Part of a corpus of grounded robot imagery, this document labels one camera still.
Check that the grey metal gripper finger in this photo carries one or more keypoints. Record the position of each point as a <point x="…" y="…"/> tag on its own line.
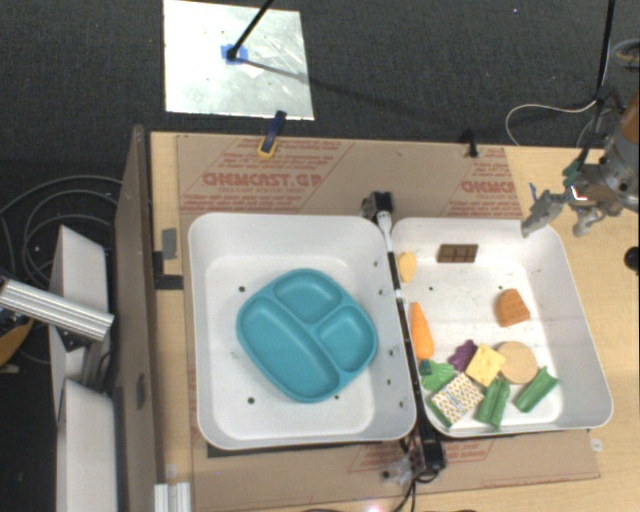
<point x="539" y="212"/>
<point x="585" y="220"/>

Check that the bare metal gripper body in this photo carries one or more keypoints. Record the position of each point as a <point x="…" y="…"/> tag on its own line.
<point x="620" y="187"/>

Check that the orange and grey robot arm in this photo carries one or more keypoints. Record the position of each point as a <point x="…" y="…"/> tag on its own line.
<point x="631" y="125"/>

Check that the brown chocolate bar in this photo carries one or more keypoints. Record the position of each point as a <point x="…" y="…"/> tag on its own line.
<point x="457" y="253"/>

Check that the orange bread slice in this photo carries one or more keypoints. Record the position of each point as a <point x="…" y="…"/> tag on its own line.
<point x="511" y="309"/>

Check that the white plastic tray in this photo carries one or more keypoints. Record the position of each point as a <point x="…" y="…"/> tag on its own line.
<point x="280" y="240"/>
<point x="475" y="295"/>

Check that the yellow toy chip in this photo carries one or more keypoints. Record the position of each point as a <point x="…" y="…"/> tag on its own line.
<point x="407" y="266"/>

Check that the tan round biscuit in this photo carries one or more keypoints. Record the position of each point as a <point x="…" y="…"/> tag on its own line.
<point x="520" y="364"/>

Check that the yellow cheese wedge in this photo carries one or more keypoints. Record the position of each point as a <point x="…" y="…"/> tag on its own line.
<point x="485" y="364"/>

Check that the thin black and white rod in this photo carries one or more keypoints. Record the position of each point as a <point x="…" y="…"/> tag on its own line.
<point x="398" y="295"/>

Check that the purple grapes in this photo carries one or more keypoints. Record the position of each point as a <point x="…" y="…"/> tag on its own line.
<point x="461" y="356"/>

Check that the orange carrot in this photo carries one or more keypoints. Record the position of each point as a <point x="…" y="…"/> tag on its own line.
<point x="421" y="332"/>

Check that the green pea pod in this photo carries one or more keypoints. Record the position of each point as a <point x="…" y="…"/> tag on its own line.
<point x="536" y="391"/>

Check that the green broccoli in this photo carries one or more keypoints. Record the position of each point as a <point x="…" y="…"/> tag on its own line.
<point x="438" y="376"/>

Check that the green leafy vegetable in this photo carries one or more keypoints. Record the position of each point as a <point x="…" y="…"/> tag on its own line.
<point x="493" y="404"/>

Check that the white orange printed packet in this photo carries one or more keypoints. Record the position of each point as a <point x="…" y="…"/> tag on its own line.
<point x="457" y="400"/>

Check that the brown cardboard board red print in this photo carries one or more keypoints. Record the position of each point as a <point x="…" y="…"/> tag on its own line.
<point x="280" y="192"/>

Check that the blue divided plate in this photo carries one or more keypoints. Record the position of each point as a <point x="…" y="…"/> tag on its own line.
<point x="300" y="340"/>

